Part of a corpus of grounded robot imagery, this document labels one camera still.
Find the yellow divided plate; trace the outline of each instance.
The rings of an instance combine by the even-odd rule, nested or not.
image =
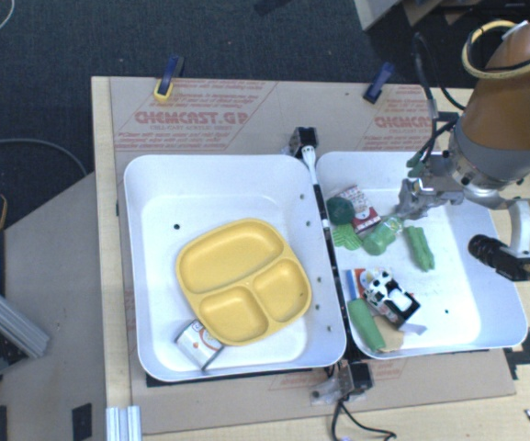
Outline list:
[[[301,263],[263,220],[237,220],[188,243],[176,275],[196,316],[225,345],[261,340],[311,303]]]

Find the yellow and blue clamp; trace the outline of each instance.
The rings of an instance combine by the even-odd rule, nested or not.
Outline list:
[[[158,81],[154,88],[154,98],[164,103],[173,92],[173,79],[181,75],[183,72],[183,64],[185,59],[178,55],[172,55],[169,62],[164,69],[163,78]]]

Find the green ball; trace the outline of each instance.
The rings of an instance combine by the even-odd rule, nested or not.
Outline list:
[[[334,197],[326,201],[328,219],[334,225],[349,224],[355,218],[355,207],[346,198]]]

